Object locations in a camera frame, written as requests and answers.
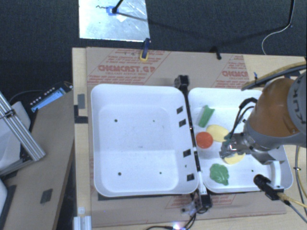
cardboard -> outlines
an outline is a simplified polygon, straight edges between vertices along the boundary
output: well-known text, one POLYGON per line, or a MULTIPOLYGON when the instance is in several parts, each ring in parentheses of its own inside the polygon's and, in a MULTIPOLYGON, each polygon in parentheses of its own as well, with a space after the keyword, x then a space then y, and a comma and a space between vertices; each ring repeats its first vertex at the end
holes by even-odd
MULTIPOLYGON (((91 129, 92 88, 100 83, 172 86, 178 75, 189 75, 189 89, 195 87, 241 88, 248 75, 243 55, 149 51, 140 62, 140 50, 87 48, 87 100, 89 120, 92 226, 119 226, 185 221, 181 209, 191 203, 190 195, 103 198, 93 183, 93 139, 91 129)), ((198 219, 217 219, 283 214, 280 201, 272 202, 262 192, 212 195, 213 207, 198 219)))

yellow potato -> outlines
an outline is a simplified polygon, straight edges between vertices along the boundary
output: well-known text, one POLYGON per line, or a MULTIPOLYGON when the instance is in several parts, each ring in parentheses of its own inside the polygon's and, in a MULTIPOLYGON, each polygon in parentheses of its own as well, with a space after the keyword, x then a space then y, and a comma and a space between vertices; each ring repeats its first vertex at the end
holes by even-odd
POLYGON ((228 164, 235 164, 235 163, 239 163, 244 157, 245 157, 245 153, 241 155, 235 153, 233 156, 225 157, 223 161, 228 164))
POLYGON ((228 135, 228 130, 220 125, 209 125, 206 132, 212 135, 213 140, 218 142, 225 141, 224 137, 228 135))

green vegetable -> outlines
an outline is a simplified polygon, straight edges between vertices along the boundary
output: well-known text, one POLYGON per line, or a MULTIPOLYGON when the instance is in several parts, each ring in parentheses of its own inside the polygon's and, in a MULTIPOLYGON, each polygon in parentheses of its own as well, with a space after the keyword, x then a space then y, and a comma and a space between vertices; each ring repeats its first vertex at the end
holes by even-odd
POLYGON ((214 110, 215 109, 209 108, 208 105, 205 105, 204 111, 203 111, 203 113, 201 115, 201 119, 198 122, 198 125, 200 127, 204 128, 207 125, 207 123, 208 123, 209 119, 211 118, 214 110))
POLYGON ((217 183, 221 183, 225 186, 228 185, 228 170, 224 165, 215 163, 210 168, 210 178, 217 183))

blue and yellow clamp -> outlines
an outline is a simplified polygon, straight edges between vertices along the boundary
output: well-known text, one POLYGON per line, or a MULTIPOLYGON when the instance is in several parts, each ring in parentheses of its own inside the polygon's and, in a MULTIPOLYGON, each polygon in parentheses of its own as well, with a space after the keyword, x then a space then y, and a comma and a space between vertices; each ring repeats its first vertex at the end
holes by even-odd
POLYGON ((149 55, 149 44, 151 43, 150 38, 146 38, 145 41, 143 42, 142 50, 140 53, 140 61, 145 62, 148 60, 148 55, 149 55))

gray base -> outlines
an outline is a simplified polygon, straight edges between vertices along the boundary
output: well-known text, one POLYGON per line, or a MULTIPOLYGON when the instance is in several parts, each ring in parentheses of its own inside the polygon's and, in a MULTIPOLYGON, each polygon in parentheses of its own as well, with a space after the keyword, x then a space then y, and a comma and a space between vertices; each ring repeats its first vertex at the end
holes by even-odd
POLYGON ((143 42, 149 36, 145 0, 79 0, 80 38, 143 42))

